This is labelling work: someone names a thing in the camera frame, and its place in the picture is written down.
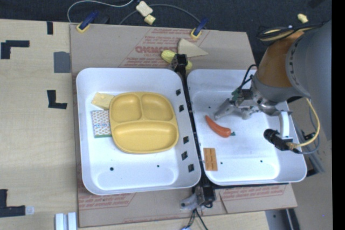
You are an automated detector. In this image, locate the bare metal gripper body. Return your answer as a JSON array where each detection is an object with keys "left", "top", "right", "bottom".
[{"left": 232, "top": 89, "right": 280, "bottom": 116}]

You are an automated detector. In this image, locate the orange carrot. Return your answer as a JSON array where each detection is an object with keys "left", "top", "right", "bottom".
[{"left": 205, "top": 115, "right": 236, "bottom": 139}]

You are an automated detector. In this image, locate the white plastic tray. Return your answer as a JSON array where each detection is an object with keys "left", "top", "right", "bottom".
[
  {"left": 187, "top": 69, "right": 308, "bottom": 186},
  {"left": 75, "top": 67, "right": 202, "bottom": 196}
]

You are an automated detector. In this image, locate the orange biscuit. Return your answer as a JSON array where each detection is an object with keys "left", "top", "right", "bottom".
[{"left": 203, "top": 147, "right": 219, "bottom": 172}]

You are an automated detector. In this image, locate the beige pizza slice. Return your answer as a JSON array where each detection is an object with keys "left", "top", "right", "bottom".
[{"left": 177, "top": 38, "right": 209, "bottom": 59}]

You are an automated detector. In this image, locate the yellow corn cob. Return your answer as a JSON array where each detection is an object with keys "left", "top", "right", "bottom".
[{"left": 161, "top": 50, "right": 194, "bottom": 71}]

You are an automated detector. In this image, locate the yellow divided plate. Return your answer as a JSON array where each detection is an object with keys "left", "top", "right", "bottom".
[{"left": 108, "top": 91, "right": 180, "bottom": 155}]

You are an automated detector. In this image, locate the pale yellow cube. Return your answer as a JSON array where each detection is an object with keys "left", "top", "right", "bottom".
[{"left": 143, "top": 14, "right": 157, "bottom": 26}]

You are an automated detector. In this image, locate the yellow cheese wedge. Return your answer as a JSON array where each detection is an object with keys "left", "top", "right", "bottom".
[{"left": 91, "top": 92, "right": 115, "bottom": 111}]

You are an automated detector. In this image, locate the white packet orange pattern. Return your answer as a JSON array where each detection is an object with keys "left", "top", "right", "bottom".
[{"left": 90, "top": 109, "right": 113, "bottom": 139}]

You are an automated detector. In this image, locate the pale bread slice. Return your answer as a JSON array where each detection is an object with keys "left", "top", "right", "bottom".
[{"left": 135, "top": 1, "right": 154, "bottom": 17}]

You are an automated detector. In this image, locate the brown cardboard board red print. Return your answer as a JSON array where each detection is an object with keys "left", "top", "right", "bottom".
[{"left": 69, "top": 23, "right": 299, "bottom": 228}]

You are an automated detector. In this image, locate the black cylinder on white bracket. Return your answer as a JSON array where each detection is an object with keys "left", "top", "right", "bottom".
[{"left": 263, "top": 110, "right": 295, "bottom": 152}]

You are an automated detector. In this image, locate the black block with thin wires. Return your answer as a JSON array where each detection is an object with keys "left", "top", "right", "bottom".
[
  {"left": 195, "top": 185, "right": 217, "bottom": 203},
  {"left": 171, "top": 53, "right": 189, "bottom": 72}
]

